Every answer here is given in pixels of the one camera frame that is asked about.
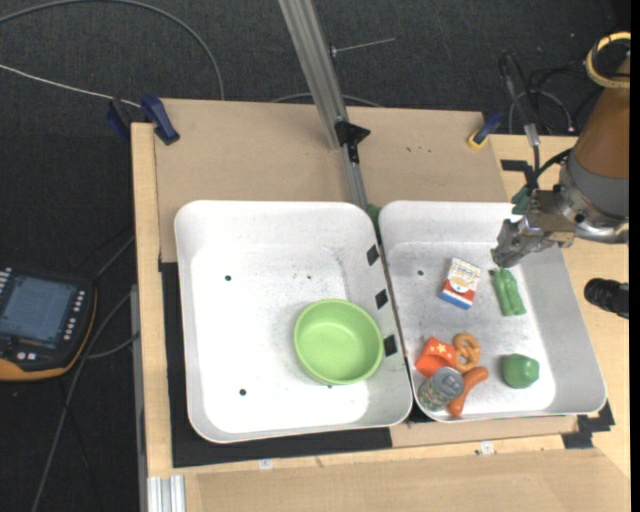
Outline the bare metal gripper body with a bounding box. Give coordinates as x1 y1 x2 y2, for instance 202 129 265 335
518 185 631 250

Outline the white red blue carton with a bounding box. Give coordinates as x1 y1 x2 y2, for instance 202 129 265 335
438 256 483 311

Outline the white plastic tray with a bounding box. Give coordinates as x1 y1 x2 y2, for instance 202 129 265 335
173 199 415 445
377 199 609 424

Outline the brown pretzel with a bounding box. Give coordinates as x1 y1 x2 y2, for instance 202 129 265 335
451 332 483 374

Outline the green pepper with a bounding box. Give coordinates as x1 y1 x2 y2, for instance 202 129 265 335
500 352 541 390

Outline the orange carton with yellow stars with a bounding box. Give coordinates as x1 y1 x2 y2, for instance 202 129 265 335
414 335 458 379

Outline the orange sausage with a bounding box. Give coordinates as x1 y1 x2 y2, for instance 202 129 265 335
446 365 490 418

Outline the green can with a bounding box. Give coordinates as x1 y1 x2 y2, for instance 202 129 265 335
416 365 467 414

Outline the green bowl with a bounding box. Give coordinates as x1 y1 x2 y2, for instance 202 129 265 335
292 298 386 387

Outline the brown cardboard board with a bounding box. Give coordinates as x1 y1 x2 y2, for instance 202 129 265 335
152 97 581 449

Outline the black cylinder on white bracket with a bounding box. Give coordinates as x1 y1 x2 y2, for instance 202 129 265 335
583 277 631 321

